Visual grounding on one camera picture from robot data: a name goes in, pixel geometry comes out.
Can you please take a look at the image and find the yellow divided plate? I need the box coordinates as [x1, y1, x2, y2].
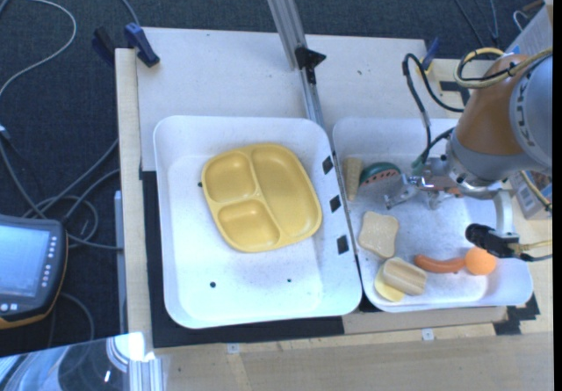
[200, 142, 324, 255]

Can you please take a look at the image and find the beige ice cream cone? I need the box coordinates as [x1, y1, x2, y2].
[342, 156, 364, 203]

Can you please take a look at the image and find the orange ball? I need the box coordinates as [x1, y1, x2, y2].
[464, 247, 499, 277]

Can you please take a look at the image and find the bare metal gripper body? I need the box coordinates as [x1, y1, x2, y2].
[406, 156, 502, 203]

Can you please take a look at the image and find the thin black and white rod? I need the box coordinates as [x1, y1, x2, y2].
[303, 68, 362, 255]

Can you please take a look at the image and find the white plastic tray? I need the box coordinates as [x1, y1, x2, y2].
[331, 116, 535, 314]
[152, 114, 364, 330]

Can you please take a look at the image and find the black cylinder on white bracket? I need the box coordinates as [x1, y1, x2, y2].
[465, 189, 522, 259]

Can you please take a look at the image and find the beige toast slice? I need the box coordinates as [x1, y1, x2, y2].
[357, 210, 401, 260]

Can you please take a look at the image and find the beige bread loaf piece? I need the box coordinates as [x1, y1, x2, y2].
[381, 257, 429, 297]

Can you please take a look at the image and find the orange sausage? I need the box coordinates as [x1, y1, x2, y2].
[413, 253, 468, 275]

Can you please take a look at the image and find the yellow cheese slice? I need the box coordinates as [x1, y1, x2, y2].
[373, 265, 407, 304]

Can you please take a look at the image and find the green and red watermelon slice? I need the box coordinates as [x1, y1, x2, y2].
[357, 161, 403, 191]

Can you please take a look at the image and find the blue and white carton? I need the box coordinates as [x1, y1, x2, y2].
[508, 169, 554, 221]

